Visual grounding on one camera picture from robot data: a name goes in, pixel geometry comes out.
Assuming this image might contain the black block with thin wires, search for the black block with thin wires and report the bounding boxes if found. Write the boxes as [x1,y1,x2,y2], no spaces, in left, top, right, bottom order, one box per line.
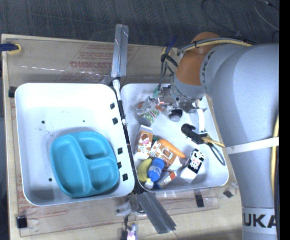
[120,223,138,240]

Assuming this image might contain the blue bottle white cap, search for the blue bottle white cap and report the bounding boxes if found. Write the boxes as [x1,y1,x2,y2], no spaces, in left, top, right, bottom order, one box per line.
[144,157,166,191]

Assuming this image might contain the brown cardboard board red print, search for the brown cardboard board red print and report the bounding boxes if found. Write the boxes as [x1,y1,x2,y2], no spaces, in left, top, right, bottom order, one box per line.
[5,37,238,237]

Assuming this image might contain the white carton cow print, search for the white carton cow print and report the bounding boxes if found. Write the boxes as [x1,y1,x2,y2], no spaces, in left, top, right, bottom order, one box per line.
[179,148,207,184]

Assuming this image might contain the white carton house print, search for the white carton house print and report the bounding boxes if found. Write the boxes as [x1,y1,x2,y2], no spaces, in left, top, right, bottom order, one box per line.
[133,124,154,160]

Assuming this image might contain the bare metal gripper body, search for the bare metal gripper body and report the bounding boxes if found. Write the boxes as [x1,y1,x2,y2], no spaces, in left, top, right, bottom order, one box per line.
[156,83,208,115]

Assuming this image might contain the blue divided plate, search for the blue divided plate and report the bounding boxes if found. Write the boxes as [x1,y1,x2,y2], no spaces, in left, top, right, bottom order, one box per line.
[50,130,121,199]

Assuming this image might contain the small dark can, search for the small dark can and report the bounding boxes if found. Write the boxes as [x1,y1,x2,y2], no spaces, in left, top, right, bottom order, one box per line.
[169,108,184,122]

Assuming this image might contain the yellow banana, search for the yellow banana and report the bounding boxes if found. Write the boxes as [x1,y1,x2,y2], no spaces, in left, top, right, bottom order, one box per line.
[137,157,153,183]

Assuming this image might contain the orange carrot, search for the orange carrot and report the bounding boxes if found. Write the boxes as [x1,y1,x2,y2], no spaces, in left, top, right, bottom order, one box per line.
[156,138,187,159]

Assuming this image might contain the white plastic tray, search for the white plastic tray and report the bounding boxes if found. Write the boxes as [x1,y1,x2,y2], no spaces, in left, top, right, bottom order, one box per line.
[119,82,230,193]
[14,82,136,207]

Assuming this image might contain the brown and white carton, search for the brown and white carton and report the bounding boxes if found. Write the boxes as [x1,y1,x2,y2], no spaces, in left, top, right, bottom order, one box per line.
[149,139,183,171]

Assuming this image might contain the small orange and white carton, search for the small orange and white carton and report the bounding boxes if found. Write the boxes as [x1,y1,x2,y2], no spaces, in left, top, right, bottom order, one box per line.
[156,169,178,190]

